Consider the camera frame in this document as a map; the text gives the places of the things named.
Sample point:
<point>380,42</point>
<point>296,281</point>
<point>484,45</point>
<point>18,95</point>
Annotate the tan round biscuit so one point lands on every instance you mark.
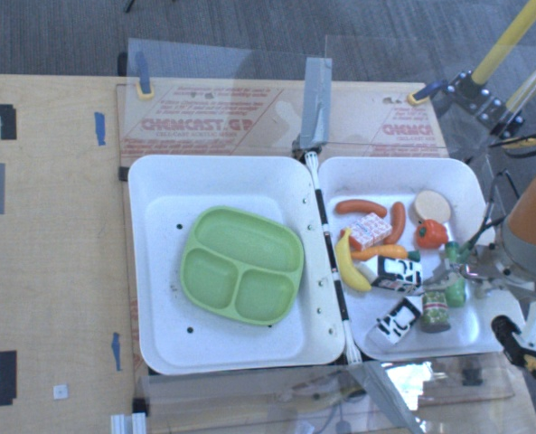
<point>432,206</point>

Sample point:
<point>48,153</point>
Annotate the black cylinder on white bracket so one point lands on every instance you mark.
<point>511,337</point>

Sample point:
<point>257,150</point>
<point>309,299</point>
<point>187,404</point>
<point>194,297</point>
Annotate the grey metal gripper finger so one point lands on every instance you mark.
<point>444,280</point>
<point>453,267</point>

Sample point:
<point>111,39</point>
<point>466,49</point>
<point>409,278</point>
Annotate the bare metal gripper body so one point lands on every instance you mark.
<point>498,275</point>

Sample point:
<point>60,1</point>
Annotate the green patterned small can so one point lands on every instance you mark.
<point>435,314</point>

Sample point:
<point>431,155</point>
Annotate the green bottle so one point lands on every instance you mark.
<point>456,294</point>

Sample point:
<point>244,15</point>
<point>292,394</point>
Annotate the brown cardboard board, red print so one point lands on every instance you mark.
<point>231,120</point>

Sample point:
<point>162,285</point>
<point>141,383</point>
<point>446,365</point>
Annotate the orange toy pepper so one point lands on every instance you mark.
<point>430,234</point>

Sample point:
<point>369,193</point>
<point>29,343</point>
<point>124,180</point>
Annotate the black and white cow-print carton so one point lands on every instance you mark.
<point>398,273</point>
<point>396,321</point>

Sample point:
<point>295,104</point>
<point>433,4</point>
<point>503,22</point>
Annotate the yellow banana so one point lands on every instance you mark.
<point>350,269</point>

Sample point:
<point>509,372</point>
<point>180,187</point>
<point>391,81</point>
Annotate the orange toy carrot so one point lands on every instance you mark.
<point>380,251</point>

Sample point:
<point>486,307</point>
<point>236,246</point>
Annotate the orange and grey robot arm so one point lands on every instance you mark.
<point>527,215</point>

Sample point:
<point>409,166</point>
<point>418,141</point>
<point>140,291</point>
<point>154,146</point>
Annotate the red toy sausage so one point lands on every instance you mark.
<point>360,206</point>
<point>398,222</point>

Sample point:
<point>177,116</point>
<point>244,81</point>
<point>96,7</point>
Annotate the red and white carton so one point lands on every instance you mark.
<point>369,232</point>

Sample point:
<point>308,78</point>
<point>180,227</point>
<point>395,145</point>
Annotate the green divided plate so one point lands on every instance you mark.
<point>242,260</point>

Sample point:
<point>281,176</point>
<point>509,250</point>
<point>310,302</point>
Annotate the white plastic tray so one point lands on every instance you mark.
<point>385,176</point>
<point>168,260</point>

